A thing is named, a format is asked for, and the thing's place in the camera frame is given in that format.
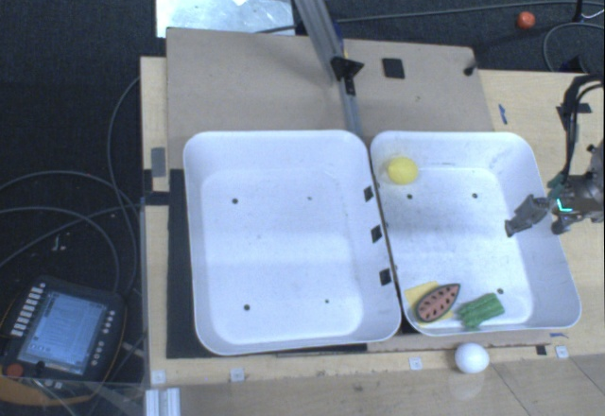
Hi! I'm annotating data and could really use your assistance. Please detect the green beans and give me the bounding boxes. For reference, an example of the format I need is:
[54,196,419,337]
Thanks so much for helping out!
[456,292,506,330]

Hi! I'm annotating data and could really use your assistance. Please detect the yellow lemon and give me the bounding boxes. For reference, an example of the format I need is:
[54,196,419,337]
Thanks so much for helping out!
[386,156,420,185]

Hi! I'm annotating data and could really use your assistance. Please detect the watermelon slice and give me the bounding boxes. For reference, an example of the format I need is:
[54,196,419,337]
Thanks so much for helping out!
[414,283,462,323]

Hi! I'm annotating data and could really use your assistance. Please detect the yellow flat square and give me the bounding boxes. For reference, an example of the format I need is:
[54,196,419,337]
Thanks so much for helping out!
[404,280,456,326]

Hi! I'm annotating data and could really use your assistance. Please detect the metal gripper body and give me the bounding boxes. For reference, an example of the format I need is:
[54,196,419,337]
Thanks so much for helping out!
[565,163,605,222]

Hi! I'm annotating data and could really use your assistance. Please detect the white plastic tray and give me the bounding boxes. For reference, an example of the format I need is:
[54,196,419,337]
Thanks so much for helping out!
[182,129,403,357]
[369,130,582,338]

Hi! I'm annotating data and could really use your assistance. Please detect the white egg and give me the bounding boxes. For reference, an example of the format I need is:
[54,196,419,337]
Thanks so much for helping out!
[454,342,491,374]

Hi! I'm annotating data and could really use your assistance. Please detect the brown cardboard board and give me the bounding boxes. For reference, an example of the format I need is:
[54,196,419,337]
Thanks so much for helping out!
[164,27,553,355]

